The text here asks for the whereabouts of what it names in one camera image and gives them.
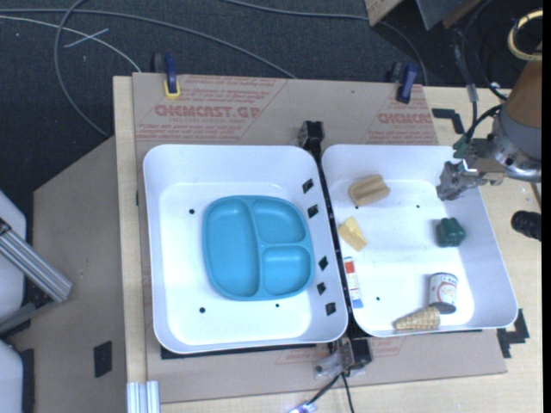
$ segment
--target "blue clamp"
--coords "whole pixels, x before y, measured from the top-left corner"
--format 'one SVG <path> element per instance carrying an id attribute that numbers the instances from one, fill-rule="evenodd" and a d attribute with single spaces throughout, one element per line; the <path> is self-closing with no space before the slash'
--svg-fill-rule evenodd
<path id="1" fill-rule="evenodd" d="M 404 73 L 402 74 L 402 84 L 398 87 L 398 93 L 396 94 L 397 101 L 409 104 L 413 83 L 415 83 L 418 73 L 419 68 L 413 63 L 405 67 Z"/>
<path id="2" fill-rule="evenodd" d="M 164 69 L 166 79 L 164 80 L 164 94 L 171 100 L 176 100 L 180 96 L 180 84 L 176 74 L 176 63 L 169 53 L 164 55 Z"/>

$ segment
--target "tin can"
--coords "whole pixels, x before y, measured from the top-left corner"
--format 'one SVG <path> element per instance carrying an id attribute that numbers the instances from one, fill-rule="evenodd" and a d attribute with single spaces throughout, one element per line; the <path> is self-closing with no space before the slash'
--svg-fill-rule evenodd
<path id="1" fill-rule="evenodd" d="M 430 276 L 429 305 L 436 307 L 440 313 L 454 313 L 457 299 L 457 277 L 446 272 Z"/>

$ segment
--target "black fabric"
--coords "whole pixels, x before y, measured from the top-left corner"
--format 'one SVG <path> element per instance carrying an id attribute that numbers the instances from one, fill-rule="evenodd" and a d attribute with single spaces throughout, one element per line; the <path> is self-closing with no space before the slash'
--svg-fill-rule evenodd
<path id="1" fill-rule="evenodd" d="M 77 0 L 0 0 L 0 9 L 70 7 Z M 366 15 L 363 0 L 243 0 L 278 9 Z M 520 15 L 542 0 L 496 0 L 480 15 L 469 39 L 493 81 L 512 87 L 523 63 L 507 51 L 505 37 Z M 246 48 L 298 78 L 384 81 L 394 63 L 417 59 L 393 30 L 366 22 L 277 15 L 214 0 L 90 0 L 81 9 L 147 16 L 211 34 Z M 4 14 L 59 23 L 61 14 Z M 453 33 L 442 23 L 426 31 L 415 0 L 405 0 L 384 20 L 415 44 L 430 85 L 462 86 L 451 49 Z M 226 46 L 143 22 L 75 14 L 67 24 L 132 58 L 143 71 L 155 52 L 172 52 L 179 73 L 283 77 L 267 65 Z M 55 77 L 56 29 L 0 18 L 0 189 L 25 209 L 40 185 L 98 146 L 102 135 L 65 99 Z M 133 67 L 105 46 L 63 33 L 59 62 L 76 104 L 101 129 L 113 132 L 112 77 Z M 469 60 L 475 82 L 480 73 Z"/>

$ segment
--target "blue divided tray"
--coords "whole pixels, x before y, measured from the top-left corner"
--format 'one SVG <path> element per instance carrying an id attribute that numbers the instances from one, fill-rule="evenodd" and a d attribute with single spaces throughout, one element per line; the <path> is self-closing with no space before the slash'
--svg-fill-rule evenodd
<path id="1" fill-rule="evenodd" d="M 292 297 L 312 282 L 310 232 L 299 209 L 286 200 L 218 199 L 205 212 L 202 237 L 208 277 L 231 299 Z"/>

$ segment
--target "wooden table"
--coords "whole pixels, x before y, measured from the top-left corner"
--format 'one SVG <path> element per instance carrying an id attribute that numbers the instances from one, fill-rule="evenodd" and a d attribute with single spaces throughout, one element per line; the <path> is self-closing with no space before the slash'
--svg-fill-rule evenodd
<path id="1" fill-rule="evenodd" d="M 462 88 L 424 88 L 431 108 L 453 108 L 465 126 L 471 118 L 470 103 Z M 139 251 L 139 218 L 136 207 L 136 159 L 133 140 L 132 78 L 114 79 L 115 138 L 121 221 L 121 267 L 126 337 L 127 381 L 148 380 L 145 357 L 144 312 Z M 480 112 L 497 99 L 481 90 Z M 489 132 L 491 121 L 483 122 L 477 134 Z M 457 140 L 451 121 L 435 120 L 439 144 Z M 511 229 L 517 210 L 541 212 L 541 196 L 528 183 L 505 179 L 499 187 L 482 189 L 499 248 L 508 268 L 518 306 L 528 325 L 530 339 L 512 346 L 508 372 L 476 378 L 440 379 L 392 385 L 353 387 L 356 412 L 525 412 L 542 411 L 542 245 Z M 225 411 L 283 413 L 312 397 L 313 392 L 290 392 L 268 396 L 228 398 L 181 404 L 163 404 L 163 413 Z M 336 386 L 318 402 L 319 411 L 348 411 L 345 391 Z"/>

